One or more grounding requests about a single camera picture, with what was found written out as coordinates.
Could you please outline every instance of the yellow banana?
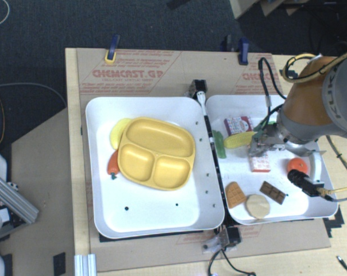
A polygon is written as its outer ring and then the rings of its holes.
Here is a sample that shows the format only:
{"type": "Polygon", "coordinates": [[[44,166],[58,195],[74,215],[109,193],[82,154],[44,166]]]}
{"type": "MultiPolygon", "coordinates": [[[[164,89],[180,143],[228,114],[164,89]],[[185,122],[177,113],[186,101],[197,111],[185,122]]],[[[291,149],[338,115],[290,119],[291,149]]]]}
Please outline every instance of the yellow banana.
{"type": "Polygon", "coordinates": [[[237,148],[243,145],[249,145],[252,141],[253,131],[238,133],[227,137],[223,144],[226,148],[237,148]]]}
{"type": "Polygon", "coordinates": [[[112,128],[110,133],[110,143],[111,146],[116,150],[120,145],[122,134],[132,119],[131,118],[122,118],[119,120],[116,125],[112,128]]]}

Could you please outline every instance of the green vegetable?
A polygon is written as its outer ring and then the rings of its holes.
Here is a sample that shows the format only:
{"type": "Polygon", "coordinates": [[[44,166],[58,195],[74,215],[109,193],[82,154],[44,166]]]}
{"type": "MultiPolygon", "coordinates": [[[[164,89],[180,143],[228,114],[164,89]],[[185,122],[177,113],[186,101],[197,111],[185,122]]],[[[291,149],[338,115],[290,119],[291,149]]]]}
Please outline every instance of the green vegetable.
{"type": "Polygon", "coordinates": [[[223,145],[223,135],[219,131],[213,131],[214,145],[217,152],[217,157],[220,159],[226,158],[226,150],[223,145]]]}

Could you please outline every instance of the blue clamp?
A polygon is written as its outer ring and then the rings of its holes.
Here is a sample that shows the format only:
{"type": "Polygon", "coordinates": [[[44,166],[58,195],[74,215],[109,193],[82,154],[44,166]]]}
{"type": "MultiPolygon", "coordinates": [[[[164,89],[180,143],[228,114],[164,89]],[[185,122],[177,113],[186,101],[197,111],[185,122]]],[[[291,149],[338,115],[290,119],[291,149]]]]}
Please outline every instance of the blue clamp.
{"type": "Polygon", "coordinates": [[[105,56],[105,62],[107,64],[113,64],[116,60],[116,49],[118,47],[118,43],[120,42],[120,35],[114,34],[111,41],[110,49],[107,50],[106,56],[105,56]]]}
{"type": "Polygon", "coordinates": [[[249,52],[249,40],[246,37],[242,37],[238,41],[238,63],[242,66],[248,65],[248,52],[249,52]]]}

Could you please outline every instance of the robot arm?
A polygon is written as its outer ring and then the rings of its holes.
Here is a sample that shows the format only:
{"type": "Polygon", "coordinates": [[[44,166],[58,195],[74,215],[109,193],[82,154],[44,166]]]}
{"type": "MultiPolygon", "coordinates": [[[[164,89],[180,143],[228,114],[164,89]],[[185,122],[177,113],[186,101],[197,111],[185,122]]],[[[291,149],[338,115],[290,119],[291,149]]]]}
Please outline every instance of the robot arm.
{"type": "Polygon", "coordinates": [[[298,79],[289,81],[294,85],[277,122],[253,135],[250,156],[261,156],[268,150],[305,156],[309,153],[304,145],[321,136],[347,138],[347,54],[337,59],[317,56],[298,79]]]}

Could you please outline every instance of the yellow plate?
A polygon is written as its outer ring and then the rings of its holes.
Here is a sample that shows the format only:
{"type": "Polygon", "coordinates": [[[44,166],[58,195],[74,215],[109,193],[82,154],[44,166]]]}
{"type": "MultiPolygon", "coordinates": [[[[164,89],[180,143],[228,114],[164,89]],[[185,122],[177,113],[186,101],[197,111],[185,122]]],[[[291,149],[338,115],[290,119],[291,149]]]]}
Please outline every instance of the yellow plate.
{"type": "Polygon", "coordinates": [[[161,190],[176,190],[188,181],[194,157],[194,138],[187,130],[140,117],[132,120],[122,134],[118,166],[131,181],[161,190]]]}

